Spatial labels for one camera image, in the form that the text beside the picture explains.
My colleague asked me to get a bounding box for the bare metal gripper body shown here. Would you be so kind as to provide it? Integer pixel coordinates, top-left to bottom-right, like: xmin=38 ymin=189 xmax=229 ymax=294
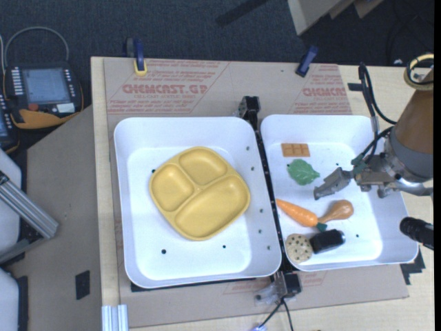
xmin=351 ymin=153 xmax=403 ymax=199

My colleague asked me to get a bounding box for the brown chicken drumstick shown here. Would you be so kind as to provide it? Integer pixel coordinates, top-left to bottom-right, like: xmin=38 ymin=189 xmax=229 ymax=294
xmin=316 ymin=199 xmax=355 ymax=225

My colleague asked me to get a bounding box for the green lettuce leaf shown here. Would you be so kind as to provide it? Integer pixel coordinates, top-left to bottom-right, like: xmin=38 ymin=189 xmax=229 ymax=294
xmin=286 ymin=159 xmax=321 ymax=187

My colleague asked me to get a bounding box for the orange carrot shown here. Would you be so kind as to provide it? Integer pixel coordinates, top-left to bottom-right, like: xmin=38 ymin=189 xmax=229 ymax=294
xmin=275 ymin=198 xmax=329 ymax=232

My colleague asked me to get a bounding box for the orange square biscuit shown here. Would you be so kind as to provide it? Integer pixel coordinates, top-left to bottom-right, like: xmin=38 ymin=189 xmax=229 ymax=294
xmin=280 ymin=142 xmax=311 ymax=159

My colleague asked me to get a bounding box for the white plastic tray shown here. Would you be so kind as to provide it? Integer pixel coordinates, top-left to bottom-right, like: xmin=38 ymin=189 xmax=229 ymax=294
xmin=259 ymin=113 xmax=420 ymax=273
xmin=113 ymin=116 xmax=283 ymax=290

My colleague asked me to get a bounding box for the black can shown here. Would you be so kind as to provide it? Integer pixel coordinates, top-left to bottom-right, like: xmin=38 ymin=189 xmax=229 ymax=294
xmin=308 ymin=228 xmax=347 ymax=255

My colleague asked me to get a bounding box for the thin black rod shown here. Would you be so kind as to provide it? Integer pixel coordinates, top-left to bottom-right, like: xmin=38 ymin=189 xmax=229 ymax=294
xmin=249 ymin=114 xmax=289 ymax=275

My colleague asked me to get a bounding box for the beige chocolate chip cookie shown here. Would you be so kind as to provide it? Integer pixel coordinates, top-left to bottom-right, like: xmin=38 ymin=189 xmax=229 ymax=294
xmin=285 ymin=232 xmax=314 ymax=264

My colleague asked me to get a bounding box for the yellow divided plate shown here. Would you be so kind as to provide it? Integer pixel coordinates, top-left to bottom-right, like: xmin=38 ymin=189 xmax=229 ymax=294
xmin=148 ymin=146 xmax=252 ymax=242

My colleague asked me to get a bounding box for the brown cardboard board red print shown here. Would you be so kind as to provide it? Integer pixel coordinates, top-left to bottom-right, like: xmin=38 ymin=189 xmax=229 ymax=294
xmin=103 ymin=57 xmax=411 ymax=329

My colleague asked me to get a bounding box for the black cylinder on white bracket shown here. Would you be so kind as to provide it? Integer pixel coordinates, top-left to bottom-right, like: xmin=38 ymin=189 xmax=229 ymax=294
xmin=396 ymin=176 xmax=435 ymax=251

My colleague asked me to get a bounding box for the black block with thin wires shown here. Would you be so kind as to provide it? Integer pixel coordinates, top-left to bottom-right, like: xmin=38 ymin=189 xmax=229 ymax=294
xmin=271 ymin=272 xmax=304 ymax=300
xmin=238 ymin=95 xmax=260 ymax=121

